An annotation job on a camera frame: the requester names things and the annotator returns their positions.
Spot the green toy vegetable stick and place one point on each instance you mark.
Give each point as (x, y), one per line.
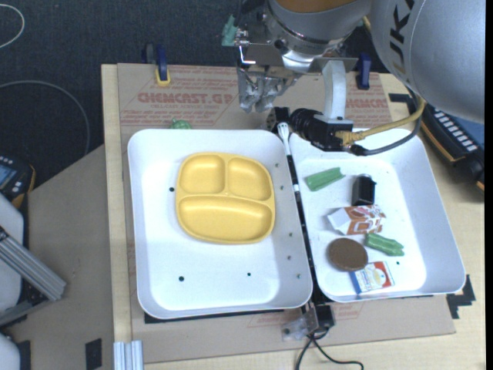
(385, 244)
(323, 178)

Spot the brown cardboard board red print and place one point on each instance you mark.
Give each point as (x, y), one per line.
(215, 337)

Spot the orange and white carton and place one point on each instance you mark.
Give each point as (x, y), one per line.
(360, 220)

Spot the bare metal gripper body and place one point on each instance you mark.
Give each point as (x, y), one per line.
(269, 54)

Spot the thin black and white rod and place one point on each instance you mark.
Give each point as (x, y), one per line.
(297, 191)

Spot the black can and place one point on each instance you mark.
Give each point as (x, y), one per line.
(363, 192)

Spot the green broccoli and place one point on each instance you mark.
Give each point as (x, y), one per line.
(181, 124)

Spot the white red blue packet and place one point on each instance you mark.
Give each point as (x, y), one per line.
(373, 278)

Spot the white plastic tray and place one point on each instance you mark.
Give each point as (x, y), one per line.
(215, 280)
(420, 214)

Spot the black cylinder on white bracket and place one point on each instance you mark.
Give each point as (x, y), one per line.
(327, 129)

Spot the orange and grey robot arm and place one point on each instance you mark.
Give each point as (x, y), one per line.
(431, 41)

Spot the brown round biscuit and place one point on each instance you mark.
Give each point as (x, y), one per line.
(347, 254)

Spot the yellow divided plate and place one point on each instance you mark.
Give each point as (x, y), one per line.
(225, 214)

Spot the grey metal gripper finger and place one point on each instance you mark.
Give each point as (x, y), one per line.
(249, 93)
(274, 91)

